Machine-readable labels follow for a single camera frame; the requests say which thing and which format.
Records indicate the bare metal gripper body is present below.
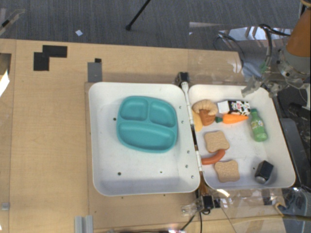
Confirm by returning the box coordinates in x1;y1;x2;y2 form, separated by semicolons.
261;62;307;90

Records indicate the black and white milk carton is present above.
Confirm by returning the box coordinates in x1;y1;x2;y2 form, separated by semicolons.
216;100;251;117

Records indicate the orange toy carrot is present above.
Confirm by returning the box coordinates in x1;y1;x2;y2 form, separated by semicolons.
214;113;249;125

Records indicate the green plastic bottle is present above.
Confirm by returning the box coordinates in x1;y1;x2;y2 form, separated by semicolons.
250;108;268;143

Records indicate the beige toy croissant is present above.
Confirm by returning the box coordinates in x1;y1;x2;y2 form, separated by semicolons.
191;99;219;117

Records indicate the brown toy pizza slice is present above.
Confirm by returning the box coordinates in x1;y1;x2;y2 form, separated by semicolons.
199;108;217;127

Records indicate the white plastic tray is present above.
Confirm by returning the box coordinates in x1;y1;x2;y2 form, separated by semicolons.
88;82;201;197
188;83;297;191

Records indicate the tan toy bread slice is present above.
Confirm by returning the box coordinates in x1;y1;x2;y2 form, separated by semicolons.
204;130;230;154
214;160;241;183

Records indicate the pale yellow toy banana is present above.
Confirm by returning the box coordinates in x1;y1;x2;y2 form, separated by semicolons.
192;110;203;133

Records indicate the thin black and white rod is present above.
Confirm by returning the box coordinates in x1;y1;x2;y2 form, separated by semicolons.
181;81;204;172

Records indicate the orange toy sausage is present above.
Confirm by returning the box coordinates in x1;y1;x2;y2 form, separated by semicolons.
201;149;226;166

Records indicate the small black can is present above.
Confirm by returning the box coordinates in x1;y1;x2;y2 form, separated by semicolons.
254;160;275;185

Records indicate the teal divided plate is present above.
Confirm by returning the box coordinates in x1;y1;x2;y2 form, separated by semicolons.
116;95;178;154

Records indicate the black cylinder on white bracket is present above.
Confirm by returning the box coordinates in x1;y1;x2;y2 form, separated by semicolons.
288;83;311;116

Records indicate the black block with thin wires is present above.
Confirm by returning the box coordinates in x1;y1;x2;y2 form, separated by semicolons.
177;71;190;84
202;195;215;210

